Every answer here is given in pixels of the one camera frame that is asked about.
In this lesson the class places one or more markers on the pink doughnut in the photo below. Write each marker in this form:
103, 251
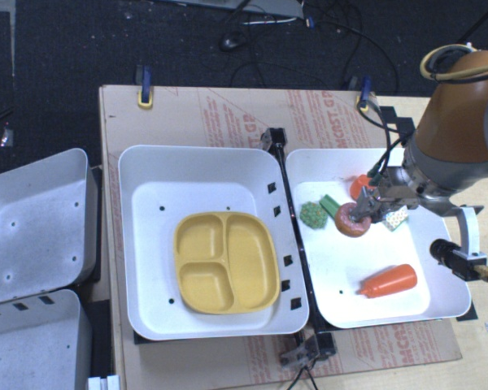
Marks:
345, 228

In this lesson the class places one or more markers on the white plastic tray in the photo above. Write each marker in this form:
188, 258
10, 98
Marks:
154, 234
349, 266

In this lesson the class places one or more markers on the brown cardboard board red print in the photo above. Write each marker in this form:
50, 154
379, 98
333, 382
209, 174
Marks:
211, 116

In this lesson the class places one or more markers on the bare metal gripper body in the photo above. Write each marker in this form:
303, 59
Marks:
394, 189

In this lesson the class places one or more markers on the orange bottle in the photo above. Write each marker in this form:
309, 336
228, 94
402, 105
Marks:
390, 280

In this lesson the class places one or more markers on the orange carrot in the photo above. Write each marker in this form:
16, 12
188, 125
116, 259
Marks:
358, 187

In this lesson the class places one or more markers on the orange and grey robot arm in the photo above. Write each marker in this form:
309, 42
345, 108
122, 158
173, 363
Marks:
455, 112

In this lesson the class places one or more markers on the green rectangular stick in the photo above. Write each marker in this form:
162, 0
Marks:
330, 205

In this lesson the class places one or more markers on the white dotted packet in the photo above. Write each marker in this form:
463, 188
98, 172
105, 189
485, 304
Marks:
396, 219

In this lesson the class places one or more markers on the green broccoli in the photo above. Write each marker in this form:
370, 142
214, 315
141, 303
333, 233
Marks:
313, 215

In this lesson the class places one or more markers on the yellow divided plate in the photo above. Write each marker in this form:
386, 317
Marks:
244, 254

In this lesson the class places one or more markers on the black cylinder on white bracket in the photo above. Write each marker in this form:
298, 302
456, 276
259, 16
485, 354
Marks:
457, 256

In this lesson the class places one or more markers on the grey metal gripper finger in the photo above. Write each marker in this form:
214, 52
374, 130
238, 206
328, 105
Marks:
377, 217
358, 210

